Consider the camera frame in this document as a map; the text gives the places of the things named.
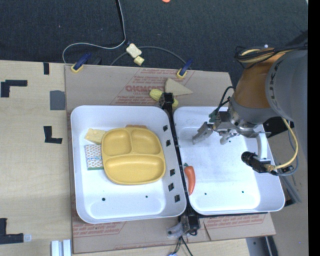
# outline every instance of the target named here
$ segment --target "blue and yellow clamp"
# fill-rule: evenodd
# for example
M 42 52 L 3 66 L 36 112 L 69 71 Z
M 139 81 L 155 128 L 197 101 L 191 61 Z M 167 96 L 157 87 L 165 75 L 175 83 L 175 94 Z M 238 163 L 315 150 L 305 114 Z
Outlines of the blue and yellow clamp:
M 187 69 L 191 66 L 192 62 L 193 62 L 193 60 L 191 58 L 188 59 L 188 61 L 185 63 L 185 65 L 178 70 L 178 72 L 176 73 L 176 77 L 179 79 L 185 78 L 185 76 L 187 74 Z
M 78 73 L 84 68 L 84 64 L 91 58 L 92 53 L 88 52 L 82 55 L 82 57 L 71 66 L 71 71 L 73 73 Z

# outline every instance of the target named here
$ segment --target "white tray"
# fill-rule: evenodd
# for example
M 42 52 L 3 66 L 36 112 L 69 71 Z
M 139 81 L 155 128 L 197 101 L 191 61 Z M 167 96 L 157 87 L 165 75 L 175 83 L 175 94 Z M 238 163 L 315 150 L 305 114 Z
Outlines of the white tray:
M 143 185 L 111 182 L 103 169 L 87 170 L 84 139 L 89 128 L 111 130 L 146 125 L 159 138 L 166 163 L 160 180 Z M 76 210 L 87 223 L 167 218 L 187 205 L 167 114 L 154 106 L 79 106 L 71 113 Z
M 192 143 L 193 135 L 209 120 L 209 114 L 215 108 L 180 107 L 174 112 L 182 164 L 193 166 L 195 171 L 195 187 L 189 196 L 192 208 L 203 215 L 282 209 L 285 197 L 279 178 L 269 173 L 257 173 L 241 160 L 245 151 L 258 152 L 255 138 L 240 135 L 221 145 L 221 136 L 214 132 L 206 140 Z M 263 131 L 263 126 L 260 125 L 259 129 Z M 269 145 L 267 154 L 269 159 L 273 159 Z

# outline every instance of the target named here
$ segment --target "cardboard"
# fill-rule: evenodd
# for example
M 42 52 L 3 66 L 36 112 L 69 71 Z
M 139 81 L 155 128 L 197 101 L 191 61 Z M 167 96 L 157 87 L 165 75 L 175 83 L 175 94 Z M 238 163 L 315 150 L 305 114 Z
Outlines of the cardboard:
M 65 66 L 65 92 L 68 122 L 70 186 L 72 198 L 73 253 L 91 253 L 120 249 L 175 245 L 175 238 L 167 237 L 167 228 L 178 223 L 178 218 L 124 221 L 88 224 L 76 211 L 73 180 L 73 153 L 70 114 L 81 105 L 156 105 L 149 96 L 151 89 L 164 91 L 168 78 L 176 80 L 192 94 L 176 99 L 180 106 L 217 106 L 231 80 L 228 73 L 188 70 L 183 80 L 177 70 L 139 67 L 85 65 L 75 74 Z M 269 213 L 237 216 L 218 216 L 200 219 L 201 228 L 196 236 L 188 236 L 188 243 L 247 237 L 270 236 L 275 228 Z

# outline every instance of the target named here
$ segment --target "divided yellow plate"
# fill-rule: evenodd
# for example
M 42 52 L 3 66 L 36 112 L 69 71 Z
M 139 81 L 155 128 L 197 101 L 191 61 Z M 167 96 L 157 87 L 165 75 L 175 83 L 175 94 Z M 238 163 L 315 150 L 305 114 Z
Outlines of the divided yellow plate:
M 159 138 L 146 128 L 125 127 L 107 131 L 102 137 L 101 153 L 105 174 L 117 184 L 152 183 L 166 172 Z

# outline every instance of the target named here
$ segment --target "wooden table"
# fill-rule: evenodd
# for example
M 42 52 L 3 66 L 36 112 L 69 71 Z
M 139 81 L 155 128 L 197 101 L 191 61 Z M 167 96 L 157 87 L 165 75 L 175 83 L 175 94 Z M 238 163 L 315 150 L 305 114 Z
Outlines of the wooden table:
M 65 91 L 64 64 L 0 61 L 0 81 L 27 80 L 0 98 L 0 218 L 7 234 L 31 234 L 29 242 L 2 244 L 0 255 L 50 255 L 54 240 L 72 239 L 65 110 L 50 110 L 50 91 Z M 44 126 L 62 143 L 45 143 Z M 175 246 L 82 255 L 168 255 Z M 193 243 L 193 255 L 248 256 L 246 239 Z M 179 256 L 188 255 L 181 246 Z

